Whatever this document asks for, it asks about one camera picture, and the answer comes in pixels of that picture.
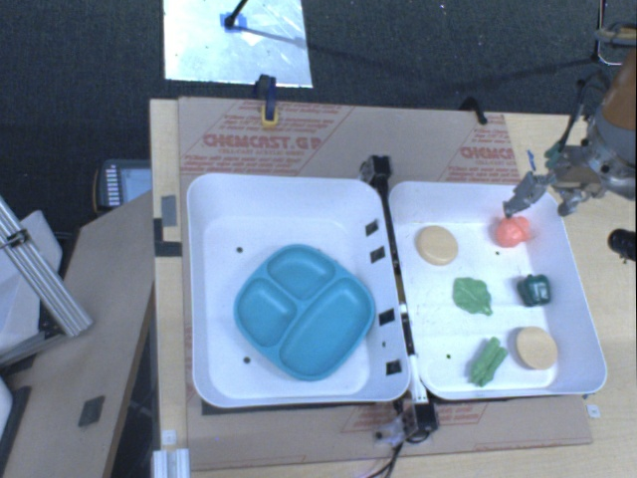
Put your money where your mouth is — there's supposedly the orange tomato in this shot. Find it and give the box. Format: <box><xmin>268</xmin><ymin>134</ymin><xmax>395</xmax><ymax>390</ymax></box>
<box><xmin>494</xmin><ymin>215</ymin><xmax>531</xmax><ymax>249</ymax></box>

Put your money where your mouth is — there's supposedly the black cylinder on white bracket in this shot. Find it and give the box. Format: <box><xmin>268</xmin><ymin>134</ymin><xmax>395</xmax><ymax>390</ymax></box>
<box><xmin>607</xmin><ymin>227</ymin><xmax>637</xmax><ymax>263</ymax></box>

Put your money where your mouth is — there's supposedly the brown cardboard board red print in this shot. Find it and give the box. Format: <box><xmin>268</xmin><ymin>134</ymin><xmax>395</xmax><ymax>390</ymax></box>
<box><xmin>176</xmin><ymin>96</ymin><xmax>595</xmax><ymax>472</ymax></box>

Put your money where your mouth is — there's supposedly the green beans bundle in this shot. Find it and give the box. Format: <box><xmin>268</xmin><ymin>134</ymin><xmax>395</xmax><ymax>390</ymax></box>
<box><xmin>467</xmin><ymin>336</ymin><xmax>510</xmax><ymax>387</ymax></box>

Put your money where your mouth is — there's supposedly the black block with thin wires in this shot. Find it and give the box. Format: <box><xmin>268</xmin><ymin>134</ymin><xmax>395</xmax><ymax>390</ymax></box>
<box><xmin>403</xmin><ymin>399</ymin><xmax>441</xmax><ymax>440</ymax></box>
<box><xmin>359</xmin><ymin>154</ymin><xmax>392</xmax><ymax>184</ymax></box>

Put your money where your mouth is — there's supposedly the thin black and white rod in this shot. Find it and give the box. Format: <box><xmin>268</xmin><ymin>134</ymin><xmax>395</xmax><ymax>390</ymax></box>
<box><xmin>373</xmin><ymin>176</ymin><xmax>427</xmax><ymax>403</ymax></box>

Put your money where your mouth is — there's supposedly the white plastic tray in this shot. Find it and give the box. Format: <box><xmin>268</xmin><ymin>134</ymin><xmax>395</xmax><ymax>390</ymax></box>
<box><xmin>387</xmin><ymin>180</ymin><xmax>609</xmax><ymax>401</ymax></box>
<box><xmin>185</xmin><ymin>171</ymin><xmax>413</xmax><ymax>410</ymax></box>

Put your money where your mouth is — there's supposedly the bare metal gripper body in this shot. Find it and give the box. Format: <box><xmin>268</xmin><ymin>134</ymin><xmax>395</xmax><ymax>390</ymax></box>
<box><xmin>544</xmin><ymin>135</ymin><xmax>637</xmax><ymax>199</ymax></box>

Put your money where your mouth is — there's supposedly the blue divided plate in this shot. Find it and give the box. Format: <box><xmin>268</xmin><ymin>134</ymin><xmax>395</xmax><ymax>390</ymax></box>
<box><xmin>233</xmin><ymin>243</ymin><xmax>376</xmax><ymax>382</ymax></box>

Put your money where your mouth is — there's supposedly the beige round biscuit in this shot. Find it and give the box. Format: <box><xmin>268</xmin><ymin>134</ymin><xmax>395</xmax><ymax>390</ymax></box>
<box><xmin>514</xmin><ymin>326</ymin><xmax>558</xmax><ymax>370</ymax></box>
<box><xmin>416</xmin><ymin>224</ymin><xmax>460</xmax><ymax>268</ymax></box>

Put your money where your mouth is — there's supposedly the green lettuce leaf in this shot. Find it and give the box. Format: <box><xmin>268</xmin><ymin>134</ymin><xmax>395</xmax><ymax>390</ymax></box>
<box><xmin>452</xmin><ymin>277</ymin><xmax>495</xmax><ymax>317</ymax></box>

